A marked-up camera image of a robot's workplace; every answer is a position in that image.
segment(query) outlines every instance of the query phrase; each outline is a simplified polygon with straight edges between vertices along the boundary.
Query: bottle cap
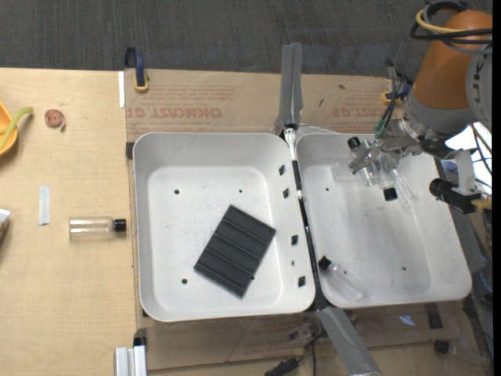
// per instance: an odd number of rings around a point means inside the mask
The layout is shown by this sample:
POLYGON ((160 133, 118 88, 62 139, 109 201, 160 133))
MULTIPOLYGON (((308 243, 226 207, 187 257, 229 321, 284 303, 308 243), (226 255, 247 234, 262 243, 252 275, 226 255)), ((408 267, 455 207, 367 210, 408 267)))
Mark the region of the bottle cap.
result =
POLYGON ((329 269, 329 266, 332 262, 326 258, 325 256, 323 256, 320 260, 319 260, 319 268, 322 269, 324 272, 329 269))
POLYGON ((353 136, 348 140, 348 146, 350 147, 350 150, 354 150, 356 147, 360 146, 360 139, 353 136))
POLYGON ((127 230, 126 219, 116 219, 113 221, 113 231, 126 231, 126 230, 127 230))
POLYGON ((449 352, 451 345, 444 340, 436 340, 433 343, 433 348, 437 353, 446 354, 449 352))
POLYGON ((384 200, 386 202, 394 201, 395 199, 398 198, 397 190, 395 188, 387 188, 386 190, 383 190, 383 193, 384 193, 384 200))

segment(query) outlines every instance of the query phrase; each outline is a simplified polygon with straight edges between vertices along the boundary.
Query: yellow bowl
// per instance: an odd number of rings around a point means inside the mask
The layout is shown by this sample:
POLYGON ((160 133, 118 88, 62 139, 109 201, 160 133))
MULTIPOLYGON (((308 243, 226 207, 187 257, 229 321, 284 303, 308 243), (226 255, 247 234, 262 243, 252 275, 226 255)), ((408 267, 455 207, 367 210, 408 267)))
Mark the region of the yellow bowl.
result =
MULTIPOLYGON (((9 111, 6 109, 3 103, 0 102, 0 128, 6 128, 11 120, 12 116, 10 115, 9 111)), ((6 154, 10 150, 10 148, 14 146, 16 140, 17 140, 17 127, 14 129, 13 133, 10 134, 10 137, 9 139, 7 139, 7 143, 4 145, 4 147, 0 149, 0 156, 6 154)))

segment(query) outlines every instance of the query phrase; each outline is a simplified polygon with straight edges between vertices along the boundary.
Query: dark floor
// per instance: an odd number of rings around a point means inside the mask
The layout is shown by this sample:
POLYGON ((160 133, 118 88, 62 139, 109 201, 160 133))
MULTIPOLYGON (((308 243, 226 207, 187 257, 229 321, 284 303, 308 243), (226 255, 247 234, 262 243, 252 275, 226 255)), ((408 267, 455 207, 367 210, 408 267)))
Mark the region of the dark floor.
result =
MULTIPOLYGON (((465 1, 492 13, 493 0, 465 1)), ((413 76, 427 43, 409 29, 424 2, 0 0, 0 67, 120 70, 133 45, 148 67, 279 73, 296 41, 305 74, 385 76, 390 57, 413 76)))

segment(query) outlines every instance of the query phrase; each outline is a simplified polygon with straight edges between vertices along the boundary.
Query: white tray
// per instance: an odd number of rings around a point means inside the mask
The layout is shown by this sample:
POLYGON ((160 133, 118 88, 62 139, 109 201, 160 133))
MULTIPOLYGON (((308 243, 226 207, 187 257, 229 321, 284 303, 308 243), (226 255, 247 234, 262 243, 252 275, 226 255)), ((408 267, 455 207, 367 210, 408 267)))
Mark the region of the white tray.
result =
POLYGON ((300 313, 312 304, 315 285, 284 141, 270 134, 150 133, 133 154, 139 293, 148 315, 174 322, 300 313), (242 298, 193 268, 231 204, 276 229, 242 298))
POLYGON ((331 166, 348 164, 351 135, 307 134, 297 156, 308 221, 318 259, 339 262, 363 280, 368 295, 356 301, 342 295, 320 272, 326 298, 354 308, 461 299, 471 275, 447 204, 429 192, 438 177, 426 154, 406 157, 399 166, 417 195, 410 207, 386 202, 377 186, 363 186, 358 175, 334 179, 331 166))

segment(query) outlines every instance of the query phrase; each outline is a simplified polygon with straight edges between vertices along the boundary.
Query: robotic arm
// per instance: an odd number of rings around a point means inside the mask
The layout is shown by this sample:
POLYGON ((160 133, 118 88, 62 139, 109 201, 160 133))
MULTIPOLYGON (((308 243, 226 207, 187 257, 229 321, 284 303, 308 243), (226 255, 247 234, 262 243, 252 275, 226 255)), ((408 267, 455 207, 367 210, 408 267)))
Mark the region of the robotic arm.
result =
POLYGON ((474 212, 481 191, 475 186, 471 152, 451 150, 445 142, 477 121, 492 132, 492 16, 461 2, 434 2, 417 13, 410 34, 432 41, 416 80, 399 77, 388 63, 389 104, 374 128, 375 138, 357 147, 349 167, 355 174, 379 162, 391 170, 402 157, 422 152, 454 159, 459 184, 436 179, 430 191, 460 212, 474 212), (445 26, 431 24, 443 11, 453 13, 445 26), (416 34, 420 27, 426 34, 416 34), (403 101, 404 116, 392 120, 396 99, 403 101))

